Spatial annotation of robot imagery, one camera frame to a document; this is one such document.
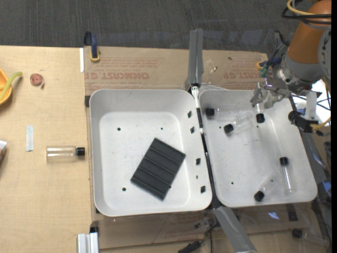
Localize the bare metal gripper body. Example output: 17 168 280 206
264 69 313 96

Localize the clear plastic bottle, black cap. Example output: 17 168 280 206
223 111 255 134
254 101 266 124
291 228 330 247
46 144 86 162
205 107 235 121
279 157 298 196
253 173 280 202

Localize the white plastic tray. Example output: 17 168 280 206
88 89 213 218
198 89 319 209

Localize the brown cardboard board, red print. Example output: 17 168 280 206
83 45 321 249

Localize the black ribbed rectangular panel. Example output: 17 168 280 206
130 138 186 201

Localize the orange bowl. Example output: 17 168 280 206
0 67 13 106

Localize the black cylinder on white bracket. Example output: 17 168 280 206
288 90 322 134

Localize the black block with thin wires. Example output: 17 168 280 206
178 240 203 253

